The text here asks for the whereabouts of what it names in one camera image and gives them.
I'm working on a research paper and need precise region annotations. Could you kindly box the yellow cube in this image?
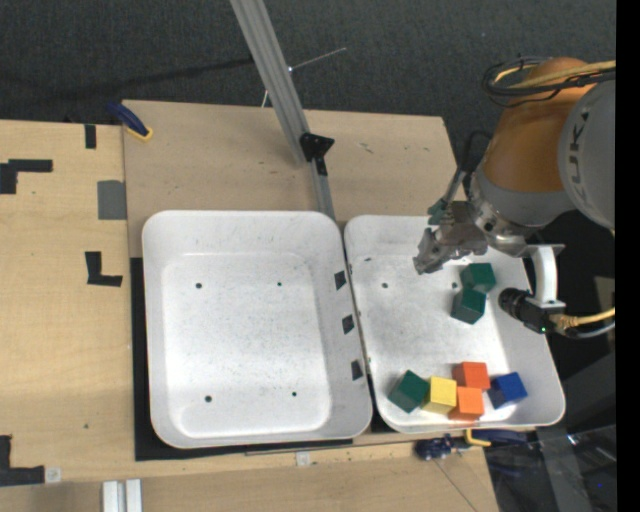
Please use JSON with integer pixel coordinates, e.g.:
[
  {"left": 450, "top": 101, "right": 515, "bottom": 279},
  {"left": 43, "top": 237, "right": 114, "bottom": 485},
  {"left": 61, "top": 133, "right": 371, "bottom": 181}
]
[{"left": 420, "top": 375, "right": 459, "bottom": 416}]

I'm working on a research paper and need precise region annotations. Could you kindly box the pale wood board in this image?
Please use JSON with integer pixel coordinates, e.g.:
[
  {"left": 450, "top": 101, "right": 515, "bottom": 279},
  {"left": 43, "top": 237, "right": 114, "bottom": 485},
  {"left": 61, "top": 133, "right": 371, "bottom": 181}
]
[{"left": 121, "top": 99, "right": 537, "bottom": 458}]

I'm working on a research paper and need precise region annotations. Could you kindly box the black cylinder on white bracket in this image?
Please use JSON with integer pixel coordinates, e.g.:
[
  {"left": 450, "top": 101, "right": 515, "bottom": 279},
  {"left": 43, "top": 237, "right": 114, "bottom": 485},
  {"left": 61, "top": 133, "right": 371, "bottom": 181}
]
[{"left": 497, "top": 243, "right": 568, "bottom": 334}]

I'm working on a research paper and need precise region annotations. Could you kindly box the blue cube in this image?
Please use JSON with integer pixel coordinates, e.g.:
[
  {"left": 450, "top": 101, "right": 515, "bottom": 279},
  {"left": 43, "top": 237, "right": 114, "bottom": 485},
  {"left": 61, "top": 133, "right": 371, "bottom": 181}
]
[{"left": 486, "top": 371, "right": 529, "bottom": 411}]

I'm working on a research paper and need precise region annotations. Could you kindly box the green cube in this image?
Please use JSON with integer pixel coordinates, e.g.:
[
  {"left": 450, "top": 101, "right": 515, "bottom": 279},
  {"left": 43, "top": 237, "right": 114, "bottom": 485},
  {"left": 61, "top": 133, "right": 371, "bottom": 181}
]
[
  {"left": 387, "top": 369, "right": 431, "bottom": 415},
  {"left": 449, "top": 286, "right": 488, "bottom": 326},
  {"left": 459, "top": 262, "right": 498, "bottom": 295}
]

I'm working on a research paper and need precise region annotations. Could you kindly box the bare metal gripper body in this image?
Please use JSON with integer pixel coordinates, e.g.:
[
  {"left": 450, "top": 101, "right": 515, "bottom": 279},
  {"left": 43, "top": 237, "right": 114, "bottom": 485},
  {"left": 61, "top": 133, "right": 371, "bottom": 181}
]
[{"left": 435, "top": 200, "right": 532, "bottom": 262}]

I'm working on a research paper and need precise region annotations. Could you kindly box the white plastic tray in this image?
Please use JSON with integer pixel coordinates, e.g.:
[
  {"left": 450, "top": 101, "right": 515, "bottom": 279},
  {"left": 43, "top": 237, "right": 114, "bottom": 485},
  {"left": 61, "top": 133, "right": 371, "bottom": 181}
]
[
  {"left": 343, "top": 214, "right": 567, "bottom": 435},
  {"left": 141, "top": 209, "right": 374, "bottom": 450}
]

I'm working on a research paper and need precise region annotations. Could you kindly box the orange cube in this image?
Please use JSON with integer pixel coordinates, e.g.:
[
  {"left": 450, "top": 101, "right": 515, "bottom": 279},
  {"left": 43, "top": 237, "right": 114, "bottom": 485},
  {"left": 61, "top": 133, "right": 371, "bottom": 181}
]
[
  {"left": 451, "top": 360, "right": 492, "bottom": 392},
  {"left": 447, "top": 385, "right": 486, "bottom": 422}
]

